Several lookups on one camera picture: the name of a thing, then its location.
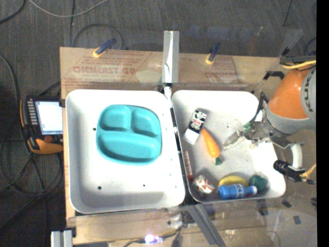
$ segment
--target teal plate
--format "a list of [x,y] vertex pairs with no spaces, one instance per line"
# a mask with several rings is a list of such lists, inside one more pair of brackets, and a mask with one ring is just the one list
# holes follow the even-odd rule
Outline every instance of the teal plate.
[[96,143],[107,160],[142,165],[155,161],[161,152],[162,137],[158,116],[133,105],[110,105],[98,120]]

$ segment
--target gray carpet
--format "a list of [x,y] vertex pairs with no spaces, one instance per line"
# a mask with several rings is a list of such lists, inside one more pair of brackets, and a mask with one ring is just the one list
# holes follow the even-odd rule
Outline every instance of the gray carpet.
[[[33,1],[54,14],[71,15],[73,5],[77,14],[103,0]],[[223,55],[278,57],[287,46],[291,56],[316,50],[317,0],[293,0],[284,27],[289,0],[110,0],[73,18],[52,16],[23,2],[0,0],[0,55],[14,71],[20,96],[39,94],[60,80],[60,46],[95,48],[109,37],[118,40],[114,48],[126,50],[162,51],[164,30],[180,32],[180,52],[206,54],[218,41]],[[0,137],[7,137],[0,164],[12,183],[27,153],[18,127],[14,83],[2,59],[0,75]],[[57,155],[36,156],[17,187],[7,190],[8,183],[0,177],[0,246],[50,246],[50,232],[65,228],[59,167]],[[33,199],[26,193],[40,192],[42,186],[55,189],[24,207]]]

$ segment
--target yellow cable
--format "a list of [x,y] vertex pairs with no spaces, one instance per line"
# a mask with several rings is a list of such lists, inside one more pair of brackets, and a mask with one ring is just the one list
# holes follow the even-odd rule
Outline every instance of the yellow cable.
[[316,64],[316,63],[317,63],[316,60],[311,60],[311,61],[306,61],[306,62],[297,64],[297,65],[294,65],[294,66],[282,65],[282,67],[284,67],[286,69],[293,69],[293,68],[300,68],[300,67],[304,67],[304,66],[311,65],[311,64]]
[[313,172],[313,170],[314,170],[316,167],[317,167],[317,164],[315,163],[315,164],[313,165],[313,167],[311,167],[308,171],[306,171],[306,172],[300,174],[299,176],[300,176],[301,178],[307,178],[307,179],[308,179],[309,175]]

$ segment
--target screen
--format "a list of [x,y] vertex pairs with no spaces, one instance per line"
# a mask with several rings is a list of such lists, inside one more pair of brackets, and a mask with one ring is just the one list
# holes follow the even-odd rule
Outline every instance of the screen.
[[38,113],[41,133],[63,134],[62,107],[58,101],[36,101],[36,112]]

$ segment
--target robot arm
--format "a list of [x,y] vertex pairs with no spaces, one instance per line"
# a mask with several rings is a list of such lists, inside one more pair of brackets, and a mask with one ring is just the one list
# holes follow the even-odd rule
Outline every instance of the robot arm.
[[260,142],[272,142],[286,149],[291,148],[293,163],[277,160],[273,167],[289,179],[299,182],[308,180],[307,172],[302,168],[301,143],[291,143],[287,137],[303,129],[316,131],[316,68],[304,67],[303,70],[292,69],[283,78],[270,101],[265,101],[263,93],[256,115],[263,111],[262,121],[255,117],[244,125],[244,131],[236,131],[224,143],[227,148],[239,138],[251,140],[253,146]]

